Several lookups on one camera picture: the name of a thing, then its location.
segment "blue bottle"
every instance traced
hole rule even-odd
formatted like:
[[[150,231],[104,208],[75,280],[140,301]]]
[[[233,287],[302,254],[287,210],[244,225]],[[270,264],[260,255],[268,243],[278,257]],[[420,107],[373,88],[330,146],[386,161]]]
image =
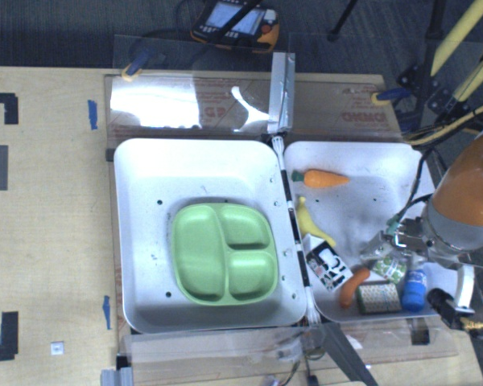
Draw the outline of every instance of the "blue bottle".
[[[420,312],[426,302],[426,290],[426,273],[421,268],[408,270],[402,290],[402,308],[413,313]]]

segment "gray floor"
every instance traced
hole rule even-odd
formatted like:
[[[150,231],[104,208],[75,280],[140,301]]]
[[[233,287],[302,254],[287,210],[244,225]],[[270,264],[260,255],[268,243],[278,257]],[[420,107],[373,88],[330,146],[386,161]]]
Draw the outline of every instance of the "gray floor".
[[[200,13],[197,0],[0,0],[0,65],[42,67],[123,67],[121,39],[163,28],[189,29]],[[331,30],[349,0],[265,0],[279,13],[276,49],[297,54],[298,72],[383,74],[389,87],[398,74],[423,62],[427,27],[434,0],[360,0],[344,25],[341,38],[329,43]],[[473,0],[447,0],[447,33]],[[169,31],[161,35],[174,38]],[[483,53],[483,18],[437,75],[454,89]],[[469,98],[483,104],[483,85]],[[399,108],[408,110],[411,102]],[[423,123],[435,118],[426,110]],[[459,133],[440,146],[447,164],[473,139]],[[435,180],[440,179],[436,170]],[[476,254],[483,263],[483,251]],[[483,273],[478,276],[483,291]],[[483,341],[475,342],[483,369]]]

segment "black pole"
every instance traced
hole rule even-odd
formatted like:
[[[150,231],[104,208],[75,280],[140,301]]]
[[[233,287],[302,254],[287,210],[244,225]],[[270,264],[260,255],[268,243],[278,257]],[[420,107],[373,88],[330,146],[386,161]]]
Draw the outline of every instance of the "black pole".
[[[419,87],[417,94],[417,102],[415,103],[415,126],[418,128],[422,121],[424,104],[429,97],[431,91],[431,69],[435,58],[436,48],[444,33],[442,31],[442,20],[447,0],[435,0],[433,10],[431,12],[431,21],[426,32],[426,52],[424,54],[424,62],[417,75],[416,84]]]
[[[354,7],[356,6],[358,0],[350,0],[349,4],[345,8],[344,12],[342,13],[340,20],[338,20],[338,23],[336,26],[329,32],[328,34],[328,40],[329,41],[335,41],[338,39],[338,34],[340,33],[341,28],[344,26],[345,22],[347,21],[347,18],[349,18],[350,14],[352,13]]]
[[[236,26],[252,9],[262,0],[249,0],[243,7],[216,33],[213,34],[208,43],[219,43],[225,34]]]

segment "yellow pole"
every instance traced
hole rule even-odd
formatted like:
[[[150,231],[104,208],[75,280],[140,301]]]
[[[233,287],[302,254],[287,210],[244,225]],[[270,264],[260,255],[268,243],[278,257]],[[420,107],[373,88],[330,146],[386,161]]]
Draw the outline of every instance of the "yellow pole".
[[[465,81],[458,86],[452,96],[458,101],[466,101],[481,83],[483,83],[483,60],[474,68]]]
[[[481,17],[483,17],[483,0],[474,0],[436,49],[433,66],[431,67],[431,77],[438,73],[451,54],[467,37],[473,27],[476,26],[477,22],[480,21]]]

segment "device screen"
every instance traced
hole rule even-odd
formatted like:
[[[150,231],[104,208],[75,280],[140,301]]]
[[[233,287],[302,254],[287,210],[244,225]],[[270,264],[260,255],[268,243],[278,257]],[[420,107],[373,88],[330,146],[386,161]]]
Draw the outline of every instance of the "device screen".
[[[218,2],[206,21],[206,26],[221,28],[224,26],[242,6],[226,2]],[[253,9],[236,25],[232,31],[253,35],[261,22],[264,10]]]

